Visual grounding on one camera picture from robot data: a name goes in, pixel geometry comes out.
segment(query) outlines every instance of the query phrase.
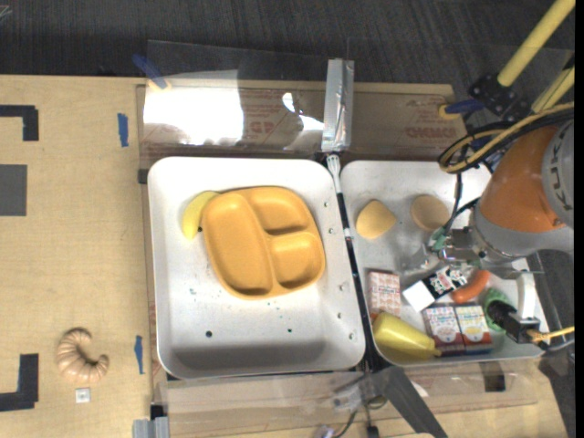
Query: yellow rod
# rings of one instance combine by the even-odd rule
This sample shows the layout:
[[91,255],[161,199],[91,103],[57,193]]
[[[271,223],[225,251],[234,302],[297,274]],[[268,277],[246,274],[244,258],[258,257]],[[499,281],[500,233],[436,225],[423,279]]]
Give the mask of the yellow rod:
[[542,92],[536,101],[531,106],[531,109],[538,113],[541,110],[549,109],[556,105],[556,103],[562,98],[568,90],[574,86],[574,80],[576,78],[576,66],[570,67],[568,69],[562,70],[554,82],[549,85],[549,87]]
[[497,81],[501,86],[509,87],[515,82],[574,6],[576,6],[576,0],[556,0],[552,4],[497,76]]

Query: wooden surface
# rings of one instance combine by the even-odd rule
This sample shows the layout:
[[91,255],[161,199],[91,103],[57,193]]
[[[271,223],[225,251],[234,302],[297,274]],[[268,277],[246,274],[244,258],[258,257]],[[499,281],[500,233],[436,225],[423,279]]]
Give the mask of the wooden surface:
[[[38,353],[39,401],[0,412],[0,436],[131,436],[152,395],[141,188],[136,181],[139,78],[0,76],[0,104],[39,109],[40,141],[22,142],[20,119],[0,118],[0,163],[28,166],[26,217],[0,217],[0,392],[16,388],[18,356]],[[128,116],[122,148],[117,114]],[[88,354],[110,358],[108,375],[75,404],[57,372],[62,334],[93,334]],[[142,336],[145,374],[134,355]],[[529,404],[439,413],[450,436],[566,436],[548,380],[531,369]],[[400,418],[379,420],[381,436],[411,436]],[[250,437],[313,436],[315,428]],[[353,425],[348,437],[364,435]]]

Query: gray square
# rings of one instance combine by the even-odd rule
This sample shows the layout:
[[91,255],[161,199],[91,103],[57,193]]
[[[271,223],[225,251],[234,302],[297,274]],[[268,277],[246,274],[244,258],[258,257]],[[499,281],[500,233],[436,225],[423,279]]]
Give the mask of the gray square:
[[0,164],[0,215],[26,215],[26,166]]

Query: black corner marker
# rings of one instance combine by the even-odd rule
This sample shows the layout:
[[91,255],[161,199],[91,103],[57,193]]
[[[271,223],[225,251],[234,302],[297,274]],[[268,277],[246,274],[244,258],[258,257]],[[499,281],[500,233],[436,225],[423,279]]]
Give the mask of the black corner marker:
[[0,117],[21,117],[22,141],[38,141],[38,110],[35,106],[0,105]]
[[0,412],[34,409],[38,402],[38,354],[21,354],[16,392],[0,393]]

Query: green object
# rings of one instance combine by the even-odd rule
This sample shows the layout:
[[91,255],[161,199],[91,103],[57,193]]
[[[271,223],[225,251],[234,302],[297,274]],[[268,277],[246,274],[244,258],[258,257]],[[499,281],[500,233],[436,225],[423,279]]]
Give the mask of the green object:
[[493,303],[496,300],[507,303],[507,305],[511,305],[511,300],[509,300],[509,297],[506,296],[503,292],[492,287],[489,288],[486,291],[485,303],[483,304],[483,311],[485,312],[486,324],[493,331],[504,332],[505,330],[501,328],[499,325],[497,325],[489,316],[488,310],[489,305],[491,305],[491,303]]

